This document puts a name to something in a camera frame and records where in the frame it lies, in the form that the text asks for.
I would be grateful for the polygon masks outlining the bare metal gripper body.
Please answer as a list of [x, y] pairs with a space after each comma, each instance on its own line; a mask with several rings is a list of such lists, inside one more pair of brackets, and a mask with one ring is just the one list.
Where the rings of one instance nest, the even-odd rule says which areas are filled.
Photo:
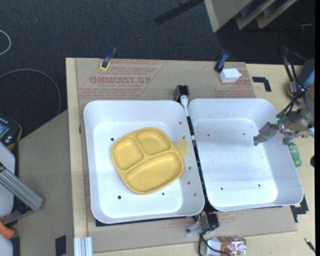
[[287, 137], [315, 136], [315, 117], [309, 110], [298, 109], [290, 113], [278, 114], [276, 117], [278, 131]]

